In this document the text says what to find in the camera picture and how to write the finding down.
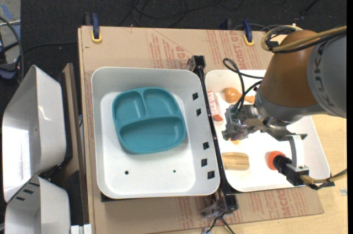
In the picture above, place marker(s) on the teal divided plate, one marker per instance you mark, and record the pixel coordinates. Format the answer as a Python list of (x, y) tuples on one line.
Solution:
[(150, 128)]

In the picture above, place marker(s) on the red and white packet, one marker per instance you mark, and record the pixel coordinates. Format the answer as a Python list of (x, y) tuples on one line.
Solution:
[(213, 103)]

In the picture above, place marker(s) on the tan toy bread bun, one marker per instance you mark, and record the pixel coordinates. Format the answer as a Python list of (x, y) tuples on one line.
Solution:
[(235, 161)]

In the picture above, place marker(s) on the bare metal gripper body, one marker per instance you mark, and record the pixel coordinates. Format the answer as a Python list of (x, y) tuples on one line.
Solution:
[(252, 119)]

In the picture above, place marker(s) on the orange toy chicken drumstick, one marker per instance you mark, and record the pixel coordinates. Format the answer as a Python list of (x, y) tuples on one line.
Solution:
[(231, 95)]

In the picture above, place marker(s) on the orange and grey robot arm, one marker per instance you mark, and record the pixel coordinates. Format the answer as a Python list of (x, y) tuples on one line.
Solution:
[(292, 75)]

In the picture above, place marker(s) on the black cylinder on white bracket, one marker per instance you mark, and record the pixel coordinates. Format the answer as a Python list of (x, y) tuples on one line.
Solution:
[(297, 169)]

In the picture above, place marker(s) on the orange-red small can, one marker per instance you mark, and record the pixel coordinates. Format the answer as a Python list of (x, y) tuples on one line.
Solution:
[(271, 159)]

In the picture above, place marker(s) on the thin black rod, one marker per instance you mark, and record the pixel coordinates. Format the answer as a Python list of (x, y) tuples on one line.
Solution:
[(214, 130)]

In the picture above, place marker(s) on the orange toy sausage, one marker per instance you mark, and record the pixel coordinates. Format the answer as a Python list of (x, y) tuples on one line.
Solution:
[(218, 117)]

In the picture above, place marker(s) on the brown cardboard board red print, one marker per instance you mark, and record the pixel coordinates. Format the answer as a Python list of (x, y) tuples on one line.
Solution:
[(154, 48)]

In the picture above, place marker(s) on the yellow-orange toy food piece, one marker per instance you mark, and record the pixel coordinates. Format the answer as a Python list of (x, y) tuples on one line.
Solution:
[(235, 142)]

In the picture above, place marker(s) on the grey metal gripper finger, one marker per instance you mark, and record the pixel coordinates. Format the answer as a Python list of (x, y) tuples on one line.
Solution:
[(242, 135), (227, 134)]

